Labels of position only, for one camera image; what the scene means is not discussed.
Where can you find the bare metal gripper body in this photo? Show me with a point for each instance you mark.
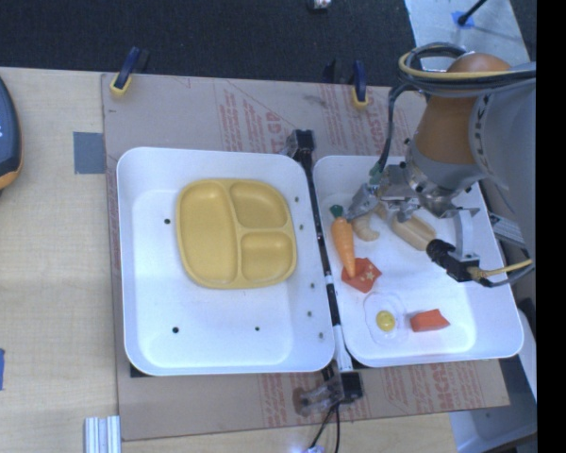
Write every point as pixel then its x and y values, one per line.
pixel 417 190

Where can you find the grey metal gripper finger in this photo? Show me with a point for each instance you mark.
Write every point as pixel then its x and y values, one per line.
pixel 406 211
pixel 363 201

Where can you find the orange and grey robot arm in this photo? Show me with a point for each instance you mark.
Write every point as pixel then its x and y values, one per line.
pixel 453 121

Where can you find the toy sausage in bun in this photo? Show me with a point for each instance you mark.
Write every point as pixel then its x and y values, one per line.
pixel 417 234

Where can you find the beige toy croissant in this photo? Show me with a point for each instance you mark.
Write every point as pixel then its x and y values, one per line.
pixel 365 231

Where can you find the orange toy carrot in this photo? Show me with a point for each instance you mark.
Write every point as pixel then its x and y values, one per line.
pixel 343 243

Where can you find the red block with yellow star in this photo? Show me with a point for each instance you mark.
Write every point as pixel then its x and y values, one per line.
pixel 365 276

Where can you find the white plastic tray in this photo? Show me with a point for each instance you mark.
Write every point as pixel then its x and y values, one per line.
pixel 217 328
pixel 434 290

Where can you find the thin black and white rod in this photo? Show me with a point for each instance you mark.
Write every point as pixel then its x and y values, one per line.
pixel 329 286

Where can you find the toy fried egg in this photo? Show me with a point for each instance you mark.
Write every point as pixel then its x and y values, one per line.
pixel 386 320

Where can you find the orange wedge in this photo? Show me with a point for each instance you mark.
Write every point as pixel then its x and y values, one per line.
pixel 428 321

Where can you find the yellow divided plate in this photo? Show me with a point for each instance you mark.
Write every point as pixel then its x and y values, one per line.
pixel 207 234

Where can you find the brown cardboard board red print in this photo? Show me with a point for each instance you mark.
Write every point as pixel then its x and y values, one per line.
pixel 193 111

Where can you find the small can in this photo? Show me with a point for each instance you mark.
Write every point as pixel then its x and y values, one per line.
pixel 321 1

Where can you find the black cylinder on white bracket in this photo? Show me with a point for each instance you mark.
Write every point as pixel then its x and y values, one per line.
pixel 455 260

